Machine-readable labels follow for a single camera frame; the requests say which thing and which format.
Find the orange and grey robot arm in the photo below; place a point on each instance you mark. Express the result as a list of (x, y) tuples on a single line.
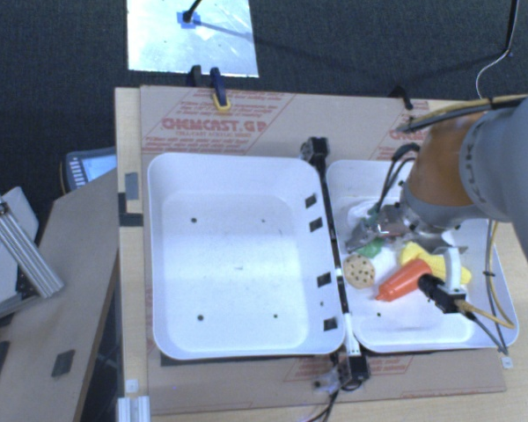
[(488, 161)]

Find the orange squeeze bottle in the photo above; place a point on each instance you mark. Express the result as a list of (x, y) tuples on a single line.
[(402, 281)]

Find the thin black and white rod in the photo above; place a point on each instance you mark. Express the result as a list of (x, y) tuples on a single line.
[(334, 240)]

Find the black cylinder on white bracket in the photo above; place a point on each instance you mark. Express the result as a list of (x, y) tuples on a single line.
[(445, 296)]

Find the yellow toy corn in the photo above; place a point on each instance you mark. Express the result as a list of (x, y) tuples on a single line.
[(415, 253)]

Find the brown cardboard board red print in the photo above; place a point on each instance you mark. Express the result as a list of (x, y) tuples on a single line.
[(264, 117)]

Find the green toy food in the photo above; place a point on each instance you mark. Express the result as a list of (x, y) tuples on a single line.
[(371, 249)]

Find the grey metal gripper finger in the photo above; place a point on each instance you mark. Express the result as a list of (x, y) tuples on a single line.
[(356, 234), (369, 239)]

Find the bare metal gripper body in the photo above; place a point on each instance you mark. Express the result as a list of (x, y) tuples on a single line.
[(398, 223)]

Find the white plastic tray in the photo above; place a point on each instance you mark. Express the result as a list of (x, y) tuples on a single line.
[(405, 323), (237, 271)]

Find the tan chocolate chip biscuit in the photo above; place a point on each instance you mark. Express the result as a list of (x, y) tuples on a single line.
[(359, 271)]

